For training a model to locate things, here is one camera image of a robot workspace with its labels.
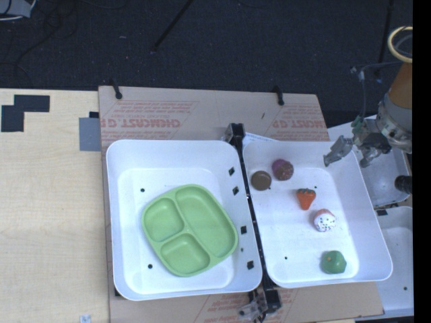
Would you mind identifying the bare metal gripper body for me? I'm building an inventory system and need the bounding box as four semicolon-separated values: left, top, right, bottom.
351;110;413;155

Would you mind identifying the purple and brown cupcake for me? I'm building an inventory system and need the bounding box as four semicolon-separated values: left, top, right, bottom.
271;158;295;182

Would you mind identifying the orange strawberry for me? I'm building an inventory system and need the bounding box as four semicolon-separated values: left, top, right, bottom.
296;187;317;211

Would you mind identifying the white and pink cupcake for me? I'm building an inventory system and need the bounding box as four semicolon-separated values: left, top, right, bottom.
313;208;338;233

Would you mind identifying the brown round biscuit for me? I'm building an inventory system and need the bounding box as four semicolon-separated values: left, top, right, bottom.
250;170;273;192

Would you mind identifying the thin black rod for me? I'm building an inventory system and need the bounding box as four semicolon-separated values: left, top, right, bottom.
232;135;276;293

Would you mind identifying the white plastic tray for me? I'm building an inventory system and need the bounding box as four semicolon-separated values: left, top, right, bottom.
105;139;264;301
242;139;394;289

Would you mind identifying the green round toy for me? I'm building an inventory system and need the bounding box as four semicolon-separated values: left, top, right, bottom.
319;250;347;275

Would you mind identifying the brown cardboard board red print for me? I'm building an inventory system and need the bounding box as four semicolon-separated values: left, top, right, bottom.
97;85;385;323

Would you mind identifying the green divided plate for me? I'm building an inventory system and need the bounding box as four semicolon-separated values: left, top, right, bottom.
140;183;239;278

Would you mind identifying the black cylinder on white bracket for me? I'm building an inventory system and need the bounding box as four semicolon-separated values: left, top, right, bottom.
362;149;413;209

